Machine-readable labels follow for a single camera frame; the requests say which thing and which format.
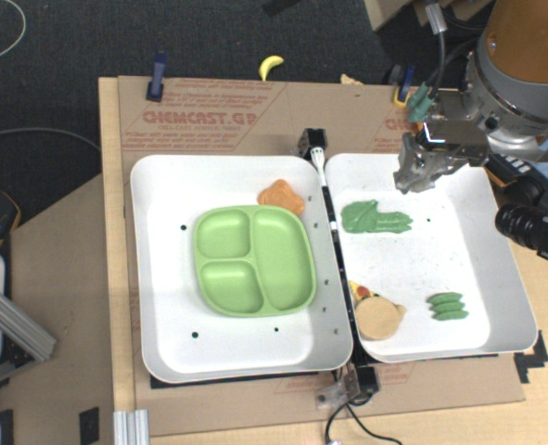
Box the green pea pods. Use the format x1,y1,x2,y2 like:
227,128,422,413
426,291,470,323

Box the brown cardboard board red print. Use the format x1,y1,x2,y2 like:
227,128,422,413
115,75,540,438

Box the yellow pizza slice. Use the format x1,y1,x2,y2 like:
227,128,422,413
348,279,382,303

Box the green divided plate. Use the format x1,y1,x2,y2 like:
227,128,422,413
192,204,318,319

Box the yellow banana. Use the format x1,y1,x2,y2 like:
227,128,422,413
259,55,286,83

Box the black cylinder on white bracket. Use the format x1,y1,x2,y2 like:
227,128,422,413
484,130,548,265

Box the black block with thin wires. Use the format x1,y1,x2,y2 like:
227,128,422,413
295,127,329,160
316,363,380,411

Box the green lettuce leaf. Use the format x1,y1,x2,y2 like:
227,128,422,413
339,198,414,235

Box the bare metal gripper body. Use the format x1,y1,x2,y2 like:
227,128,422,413
421,87,548,167

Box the thin black and white rod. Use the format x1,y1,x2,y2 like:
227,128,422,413
309,147,363,371

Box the white plastic tray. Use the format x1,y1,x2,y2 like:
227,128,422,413
129,153,354,385
323,151,540,364

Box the tan round bread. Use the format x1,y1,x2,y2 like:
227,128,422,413
353,295,408,342

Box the orange biscuit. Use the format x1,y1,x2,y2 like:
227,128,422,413
256,178,307,217

